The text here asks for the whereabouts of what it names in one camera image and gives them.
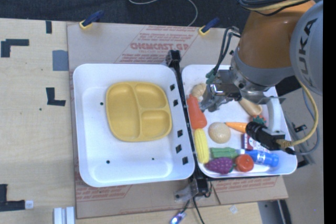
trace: potato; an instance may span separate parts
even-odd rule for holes
[[[218,143],[224,144],[231,138],[231,130],[224,122],[214,122],[208,128],[210,138]]]

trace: red tomato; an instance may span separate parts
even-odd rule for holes
[[[241,154],[235,159],[236,169],[241,172],[251,171],[254,167],[253,159],[248,154]]]

